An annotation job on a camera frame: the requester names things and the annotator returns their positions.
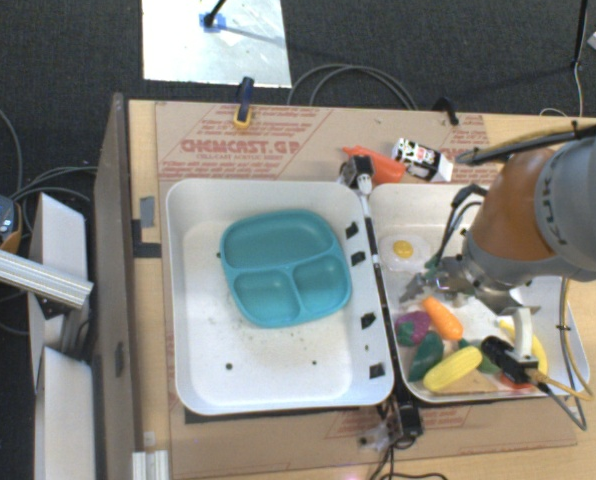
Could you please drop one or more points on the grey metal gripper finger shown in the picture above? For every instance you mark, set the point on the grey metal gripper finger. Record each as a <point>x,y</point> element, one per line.
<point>414,289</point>
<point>437,286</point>

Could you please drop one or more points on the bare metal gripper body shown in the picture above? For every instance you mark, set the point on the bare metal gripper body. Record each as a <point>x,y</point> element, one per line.
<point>478,288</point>

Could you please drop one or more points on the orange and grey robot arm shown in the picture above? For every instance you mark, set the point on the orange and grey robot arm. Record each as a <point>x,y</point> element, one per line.
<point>573,208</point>

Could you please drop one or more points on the white plastic tray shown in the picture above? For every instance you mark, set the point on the white plastic tray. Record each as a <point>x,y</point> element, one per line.
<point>478,318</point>
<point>278,368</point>

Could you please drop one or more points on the orange carrot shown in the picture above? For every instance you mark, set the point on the orange carrot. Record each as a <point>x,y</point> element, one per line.
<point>443,318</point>

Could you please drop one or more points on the purple and green toy vegetable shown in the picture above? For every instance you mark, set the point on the purple and green toy vegetable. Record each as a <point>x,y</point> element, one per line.
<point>412,327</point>

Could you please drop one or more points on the white and yellow fried egg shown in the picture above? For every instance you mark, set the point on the white and yellow fried egg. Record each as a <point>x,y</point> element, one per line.
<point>403,250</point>

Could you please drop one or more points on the thin black and white rod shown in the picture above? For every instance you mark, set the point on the thin black and white rod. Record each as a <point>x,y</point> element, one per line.
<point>378,268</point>

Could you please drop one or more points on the green toy pepper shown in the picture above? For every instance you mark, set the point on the green toy pepper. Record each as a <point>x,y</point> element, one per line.
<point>427,358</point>

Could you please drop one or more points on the dark green toy vegetable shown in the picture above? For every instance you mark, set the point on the dark green toy vegetable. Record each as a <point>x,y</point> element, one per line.
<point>487,364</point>

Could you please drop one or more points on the yellow corn cob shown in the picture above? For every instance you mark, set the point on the yellow corn cob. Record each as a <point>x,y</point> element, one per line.
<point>453,368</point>

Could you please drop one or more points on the yellow banana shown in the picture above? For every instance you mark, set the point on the yellow banana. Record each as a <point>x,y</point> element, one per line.
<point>539,349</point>

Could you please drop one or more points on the small red toy piece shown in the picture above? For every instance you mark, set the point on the small red toy piece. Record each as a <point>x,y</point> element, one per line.
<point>509,382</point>

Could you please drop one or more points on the black and white milk carton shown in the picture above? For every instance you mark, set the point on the black and white milk carton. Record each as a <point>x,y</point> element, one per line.
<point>423,158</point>

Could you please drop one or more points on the blue divided plate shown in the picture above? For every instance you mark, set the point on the blue divided plate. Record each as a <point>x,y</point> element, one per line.
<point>278,253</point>

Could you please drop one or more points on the brown cardboard board, red print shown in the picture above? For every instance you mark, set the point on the brown cardboard board, red print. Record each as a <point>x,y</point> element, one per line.
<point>298,143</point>

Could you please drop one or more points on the black cylinder on white bracket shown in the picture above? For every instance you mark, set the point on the black cylinder on white bracket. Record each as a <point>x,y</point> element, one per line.
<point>508,359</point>

